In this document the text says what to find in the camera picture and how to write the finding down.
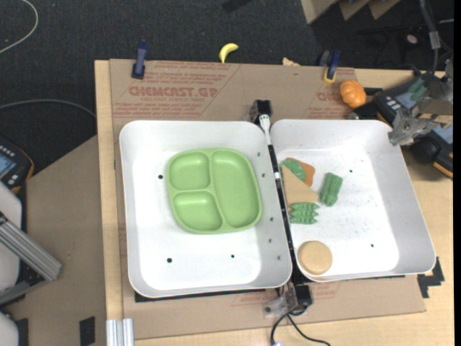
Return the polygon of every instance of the yellow banana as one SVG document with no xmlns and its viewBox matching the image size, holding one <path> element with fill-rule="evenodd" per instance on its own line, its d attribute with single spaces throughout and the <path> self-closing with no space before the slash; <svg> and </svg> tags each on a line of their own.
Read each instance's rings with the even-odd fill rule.
<svg viewBox="0 0 461 346">
<path fill-rule="evenodd" d="M 225 59 L 227 58 L 229 53 L 237 49 L 238 49 L 238 45 L 236 45 L 235 43 L 225 44 L 219 52 L 219 59 L 221 60 L 221 63 L 225 62 Z"/>
</svg>

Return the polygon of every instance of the wooden table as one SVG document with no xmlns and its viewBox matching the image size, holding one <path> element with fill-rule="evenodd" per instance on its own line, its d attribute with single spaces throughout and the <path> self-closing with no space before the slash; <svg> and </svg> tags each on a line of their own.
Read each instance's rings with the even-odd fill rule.
<svg viewBox="0 0 461 346">
<path fill-rule="evenodd" d="M 356 75 L 363 86 L 383 89 L 411 78 L 410 71 L 357 69 Z M 107 319 L 123 319 L 109 61 L 95 62 L 95 79 L 106 312 Z M 406 155 L 406 161 L 445 281 L 441 287 L 430 288 L 424 313 L 301 325 L 310 337 L 335 346 L 455 344 L 453 182 L 435 168 L 416 163 L 411 155 Z M 249 329 L 139 340 L 136 345 L 268 345 L 269 333 L 267 328 Z M 276 339 L 284 345 L 310 345 L 290 326 L 278 328 Z"/>
</svg>

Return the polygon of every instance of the blue clamp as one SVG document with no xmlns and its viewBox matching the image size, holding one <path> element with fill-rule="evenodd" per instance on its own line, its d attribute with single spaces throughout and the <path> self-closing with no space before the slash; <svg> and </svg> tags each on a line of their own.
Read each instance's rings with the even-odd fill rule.
<svg viewBox="0 0 461 346">
<path fill-rule="evenodd" d="M 146 66 L 144 65 L 144 60 L 146 59 L 147 54 L 147 42 L 141 40 L 138 43 L 138 49 L 136 50 L 136 63 L 133 64 L 133 71 L 131 76 L 136 79 L 144 78 L 144 71 Z"/>
<path fill-rule="evenodd" d="M 323 75 L 323 81 L 327 84 L 334 83 L 336 79 L 336 68 L 339 64 L 339 50 L 335 50 L 331 55 L 330 65 L 325 69 L 325 74 Z"/>
</svg>

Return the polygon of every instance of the orange pumpkin toy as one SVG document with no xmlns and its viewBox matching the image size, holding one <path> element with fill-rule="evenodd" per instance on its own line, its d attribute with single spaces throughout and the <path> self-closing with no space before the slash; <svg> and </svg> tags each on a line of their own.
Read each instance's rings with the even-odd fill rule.
<svg viewBox="0 0 461 346">
<path fill-rule="evenodd" d="M 365 94 L 363 86 L 353 79 L 341 82 L 339 91 L 343 101 L 354 109 L 363 105 L 367 100 L 367 94 Z"/>
</svg>

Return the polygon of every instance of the green plate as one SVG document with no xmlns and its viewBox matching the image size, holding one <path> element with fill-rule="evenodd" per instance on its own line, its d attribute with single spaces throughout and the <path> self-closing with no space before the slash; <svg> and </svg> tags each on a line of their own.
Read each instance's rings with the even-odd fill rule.
<svg viewBox="0 0 461 346">
<path fill-rule="evenodd" d="M 242 231 L 261 217 L 261 195 L 253 167 L 238 151 L 185 151 L 169 160 L 166 172 L 173 214 L 188 231 Z"/>
</svg>

